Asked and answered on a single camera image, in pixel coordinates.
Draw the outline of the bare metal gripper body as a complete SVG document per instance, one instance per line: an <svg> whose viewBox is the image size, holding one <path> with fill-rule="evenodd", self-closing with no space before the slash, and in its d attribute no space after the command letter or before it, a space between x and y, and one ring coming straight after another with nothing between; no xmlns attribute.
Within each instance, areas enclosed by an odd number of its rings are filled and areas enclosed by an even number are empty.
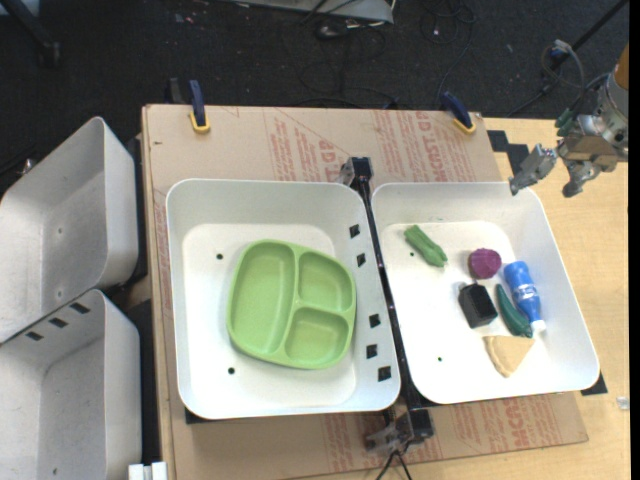
<svg viewBox="0 0 640 480"><path fill-rule="evenodd" d="M628 121L617 114L579 114L560 127L558 153L565 161L614 169L628 161Z"/></svg>

